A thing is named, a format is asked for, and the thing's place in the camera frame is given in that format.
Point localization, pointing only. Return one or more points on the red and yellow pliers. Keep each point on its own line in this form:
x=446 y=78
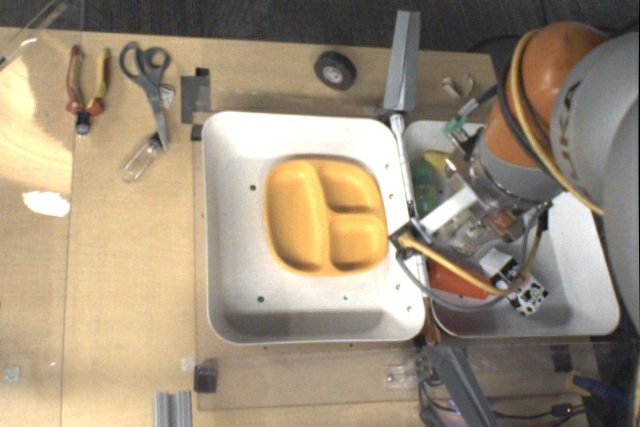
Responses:
x=75 y=85

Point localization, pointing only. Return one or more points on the black tape roll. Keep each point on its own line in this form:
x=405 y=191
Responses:
x=335 y=70

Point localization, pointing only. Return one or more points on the orange divided plate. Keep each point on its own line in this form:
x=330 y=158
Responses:
x=295 y=215

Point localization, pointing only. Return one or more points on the white carton with black patches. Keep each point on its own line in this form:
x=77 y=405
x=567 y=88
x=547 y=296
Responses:
x=530 y=297

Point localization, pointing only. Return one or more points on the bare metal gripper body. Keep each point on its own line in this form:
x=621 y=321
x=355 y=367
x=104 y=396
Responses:
x=492 y=207

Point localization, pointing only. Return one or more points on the clear plastic bottle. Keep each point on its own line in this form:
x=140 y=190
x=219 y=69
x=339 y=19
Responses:
x=140 y=160

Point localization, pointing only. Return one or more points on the orange carrot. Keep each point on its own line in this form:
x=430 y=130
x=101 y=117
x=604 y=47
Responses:
x=445 y=279

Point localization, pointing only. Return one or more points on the grey scissors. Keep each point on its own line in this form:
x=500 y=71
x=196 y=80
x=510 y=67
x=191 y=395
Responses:
x=152 y=90

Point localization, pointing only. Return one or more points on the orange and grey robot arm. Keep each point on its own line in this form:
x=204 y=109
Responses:
x=590 y=125

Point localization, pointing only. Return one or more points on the white plastic tray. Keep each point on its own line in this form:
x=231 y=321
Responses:
x=575 y=265
x=235 y=240

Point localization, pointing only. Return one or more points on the yellow banana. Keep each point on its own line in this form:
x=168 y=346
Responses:
x=436 y=160

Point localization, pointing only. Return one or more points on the clear plastic packet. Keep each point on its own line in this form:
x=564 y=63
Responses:
x=464 y=240

